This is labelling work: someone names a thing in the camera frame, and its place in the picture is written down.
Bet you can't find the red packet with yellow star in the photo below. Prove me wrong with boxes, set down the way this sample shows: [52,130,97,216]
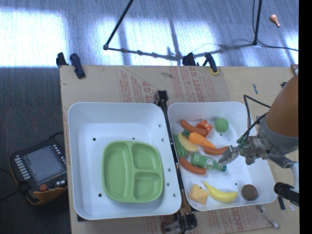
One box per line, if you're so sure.
[195,119,214,137]

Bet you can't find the green ball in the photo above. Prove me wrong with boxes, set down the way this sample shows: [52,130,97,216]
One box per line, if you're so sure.
[214,117,230,133]

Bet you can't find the thin black rod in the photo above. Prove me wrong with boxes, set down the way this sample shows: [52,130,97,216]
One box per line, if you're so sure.
[160,98,191,215]

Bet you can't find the green bottle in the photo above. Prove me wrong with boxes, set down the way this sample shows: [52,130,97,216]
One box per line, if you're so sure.
[190,153,228,173]

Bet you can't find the orange sausage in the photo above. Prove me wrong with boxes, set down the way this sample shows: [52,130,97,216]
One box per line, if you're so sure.
[178,157,207,176]
[203,145,230,156]
[180,119,208,137]

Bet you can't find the orange toy drumstick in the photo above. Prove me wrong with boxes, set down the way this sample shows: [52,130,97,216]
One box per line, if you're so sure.
[269,14,282,28]

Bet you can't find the green bean pods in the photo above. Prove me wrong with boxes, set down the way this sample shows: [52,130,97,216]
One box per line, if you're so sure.
[173,134,189,158]

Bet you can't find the brown round biscuit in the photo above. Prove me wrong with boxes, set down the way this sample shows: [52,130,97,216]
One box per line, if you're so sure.
[241,184,258,201]

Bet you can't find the black cylinder on white bracket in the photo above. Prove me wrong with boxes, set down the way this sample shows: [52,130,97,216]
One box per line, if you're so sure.
[273,161,300,207]

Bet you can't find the yellow banana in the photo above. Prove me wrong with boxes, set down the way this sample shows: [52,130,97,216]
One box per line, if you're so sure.
[203,181,239,203]

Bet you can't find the pale yellow fruit slice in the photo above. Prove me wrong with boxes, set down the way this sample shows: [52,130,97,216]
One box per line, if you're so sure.
[177,131,199,153]

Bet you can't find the green divided plate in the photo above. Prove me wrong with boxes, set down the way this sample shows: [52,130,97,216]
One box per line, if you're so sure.
[101,140,164,203]

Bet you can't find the orange carrot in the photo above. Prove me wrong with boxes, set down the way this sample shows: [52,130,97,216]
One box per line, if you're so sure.
[182,130,217,149]

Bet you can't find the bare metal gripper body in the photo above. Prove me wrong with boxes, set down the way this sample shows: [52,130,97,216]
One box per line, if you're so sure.
[239,135,269,166]

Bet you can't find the orange cheese wedge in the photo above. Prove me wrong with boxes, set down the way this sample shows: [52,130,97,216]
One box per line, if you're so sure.
[188,184,210,206]

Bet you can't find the white plastic tray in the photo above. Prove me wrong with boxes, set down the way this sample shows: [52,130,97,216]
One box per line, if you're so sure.
[167,101,278,212]
[67,101,182,221]

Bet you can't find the brown cardboard board, red print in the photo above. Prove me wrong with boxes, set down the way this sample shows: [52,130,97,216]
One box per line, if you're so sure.
[59,65,299,234]

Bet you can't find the black tripod stand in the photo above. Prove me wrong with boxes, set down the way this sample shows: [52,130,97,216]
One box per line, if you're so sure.
[252,0,266,46]
[102,0,184,61]

